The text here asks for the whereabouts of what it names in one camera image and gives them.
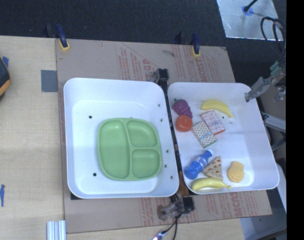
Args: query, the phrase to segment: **blue clamp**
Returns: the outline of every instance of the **blue clamp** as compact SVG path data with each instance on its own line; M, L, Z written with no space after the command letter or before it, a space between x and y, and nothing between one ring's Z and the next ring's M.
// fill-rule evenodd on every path
M67 41L66 34L64 33L63 28L61 27L61 25L60 24L56 24L55 25L55 29L56 29L58 37L60 39L58 43L60 44L61 49L62 50L68 50L68 49L70 49L70 45L69 45L69 43Z
M65 50L65 51L68 50L68 49L70 49L70 45L69 45L69 43L67 41L66 34L64 33L63 28L61 27L61 25L60 24L56 24L55 25L55 29L56 29L57 35L55 35L52 32L51 25L50 24L46 24L45 27L42 30L43 36L45 38L59 38L59 42L58 43L61 46L61 49Z
M180 33L178 33L175 36L174 44L175 45L185 45L186 44L186 37L185 37L185 34L182 31L180 31Z
M193 47L192 47L192 53L193 53L193 56L195 58L199 57L201 55L201 51L200 51L200 39L197 35L197 33L193 33L192 35L192 42L191 44L193 44Z

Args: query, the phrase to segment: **dark carpet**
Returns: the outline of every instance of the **dark carpet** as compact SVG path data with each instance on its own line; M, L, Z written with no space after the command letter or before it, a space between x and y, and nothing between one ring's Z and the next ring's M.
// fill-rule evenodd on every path
M287 21L287 0L272 0ZM226 47L237 83L270 75L275 41L227 38L216 0L0 0L0 35L43 37L60 24L68 39L172 44L183 31L203 46Z

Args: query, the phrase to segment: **green divided plate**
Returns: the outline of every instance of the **green divided plate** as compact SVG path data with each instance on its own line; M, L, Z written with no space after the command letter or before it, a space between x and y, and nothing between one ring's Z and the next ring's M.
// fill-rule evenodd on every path
M97 131L97 152L103 173L113 180L147 180L162 166L158 132L142 119L104 120Z

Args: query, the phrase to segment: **cardboard sheet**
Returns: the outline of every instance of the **cardboard sheet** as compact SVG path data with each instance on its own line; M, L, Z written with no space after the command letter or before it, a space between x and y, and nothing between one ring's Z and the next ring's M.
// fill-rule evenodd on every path
M168 197L78 199L67 183L63 87L76 77L149 81L158 69L168 69L175 82L234 83L224 47L69 39L69 50L56 40L58 100L61 133L64 213L67 233L171 224L158 218L157 209L171 204ZM179 223L225 220L272 214L265 190L193 195L195 210Z

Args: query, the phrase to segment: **gray tape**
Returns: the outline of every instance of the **gray tape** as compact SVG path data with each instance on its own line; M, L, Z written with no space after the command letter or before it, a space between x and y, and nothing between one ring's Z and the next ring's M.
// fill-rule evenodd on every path
M55 93L58 91L56 70L41 70L41 90L43 93Z

